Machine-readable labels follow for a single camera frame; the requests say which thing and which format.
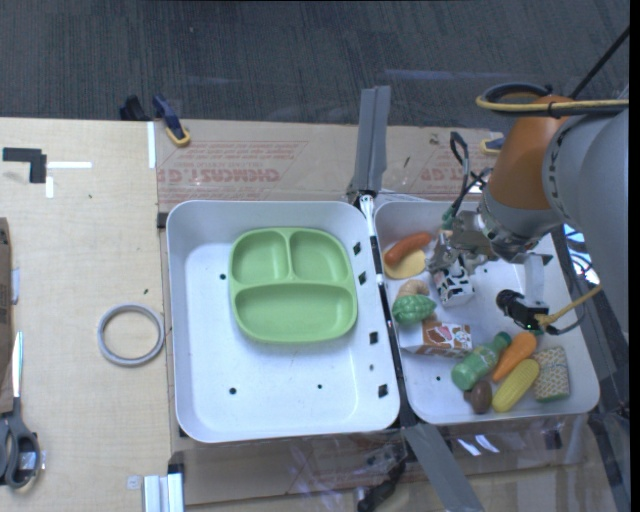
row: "green plate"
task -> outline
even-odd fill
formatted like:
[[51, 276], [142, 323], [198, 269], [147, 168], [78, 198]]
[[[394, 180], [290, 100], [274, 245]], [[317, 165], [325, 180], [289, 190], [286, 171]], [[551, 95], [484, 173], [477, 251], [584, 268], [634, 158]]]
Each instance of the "green plate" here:
[[233, 314], [252, 339], [324, 341], [342, 336], [356, 321], [349, 257], [326, 231], [248, 231], [231, 248], [229, 277]]

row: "corn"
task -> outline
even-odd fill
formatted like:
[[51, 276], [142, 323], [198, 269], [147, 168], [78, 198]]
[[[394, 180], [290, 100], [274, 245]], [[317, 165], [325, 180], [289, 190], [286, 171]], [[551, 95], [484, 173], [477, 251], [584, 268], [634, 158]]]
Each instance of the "corn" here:
[[511, 370], [493, 395], [491, 405], [496, 412], [507, 412], [522, 398], [540, 373], [540, 365], [533, 359], [524, 359]]

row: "scissors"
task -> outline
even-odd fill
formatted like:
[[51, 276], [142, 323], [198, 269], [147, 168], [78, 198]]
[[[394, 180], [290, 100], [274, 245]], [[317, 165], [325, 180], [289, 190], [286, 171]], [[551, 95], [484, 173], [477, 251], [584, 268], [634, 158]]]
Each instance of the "scissors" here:
[[0, 483], [19, 489], [36, 476], [42, 459], [38, 439], [22, 421], [20, 380], [22, 377], [22, 331], [18, 331], [11, 357], [13, 410], [0, 415]]

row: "yellow cable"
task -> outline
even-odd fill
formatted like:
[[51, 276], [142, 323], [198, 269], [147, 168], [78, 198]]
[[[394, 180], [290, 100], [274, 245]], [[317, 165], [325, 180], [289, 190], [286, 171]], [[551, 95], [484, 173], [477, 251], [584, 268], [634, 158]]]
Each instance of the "yellow cable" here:
[[552, 103], [534, 103], [534, 104], [514, 104], [514, 103], [493, 103], [482, 99], [482, 96], [476, 98], [476, 105], [489, 110], [499, 110], [502, 112], [553, 112], [554, 110], [578, 110], [585, 108], [601, 108], [601, 107], [628, 107], [629, 100], [590, 100], [590, 101], [565, 101]]
[[562, 308], [557, 313], [554, 313], [553, 315], [537, 314], [537, 315], [534, 316], [534, 318], [538, 321], [538, 324], [540, 324], [540, 327], [544, 328], [547, 325], [550, 325], [553, 322], [555, 322], [556, 320], [558, 320], [558, 318], [560, 318], [561, 316], [567, 314], [569, 311], [571, 311], [576, 306], [579, 306], [584, 301], [586, 301], [586, 300], [590, 299], [591, 297], [593, 297], [600, 290], [602, 290], [602, 285], [601, 284], [599, 284], [595, 288], [592, 288], [587, 293], [585, 293], [582, 297], [579, 297], [578, 299], [574, 300], [571, 304], [569, 304], [568, 306], [565, 306], [564, 308]]

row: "white ring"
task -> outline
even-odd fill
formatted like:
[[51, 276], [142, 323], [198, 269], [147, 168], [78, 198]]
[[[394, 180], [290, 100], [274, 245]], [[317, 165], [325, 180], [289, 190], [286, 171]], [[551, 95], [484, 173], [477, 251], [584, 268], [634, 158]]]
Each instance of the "white ring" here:
[[[122, 357], [117, 354], [114, 354], [104, 342], [104, 330], [107, 324], [109, 323], [109, 321], [114, 316], [120, 313], [128, 313], [128, 312], [142, 313], [155, 324], [156, 329], [158, 331], [158, 340], [156, 341], [155, 346], [151, 349], [150, 352], [146, 353], [141, 357], [127, 358], [127, 357]], [[164, 344], [164, 324], [162, 322], [162, 319], [160, 318], [160, 315], [158, 315], [155, 311], [153, 311], [148, 306], [145, 306], [144, 304], [138, 304], [136, 302], [127, 302], [124, 304], [119, 304], [117, 306], [114, 306], [111, 309], [109, 309], [104, 315], [102, 315], [102, 318], [98, 323], [98, 347], [100, 348], [100, 352], [102, 352], [102, 355], [108, 361], [111, 361], [112, 363], [120, 366], [139, 366], [141, 364], [144, 364], [150, 361], [151, 359], [153, 359], [155, 356], [158, 355], [158, 353], [162, 349], [163, 344]]]

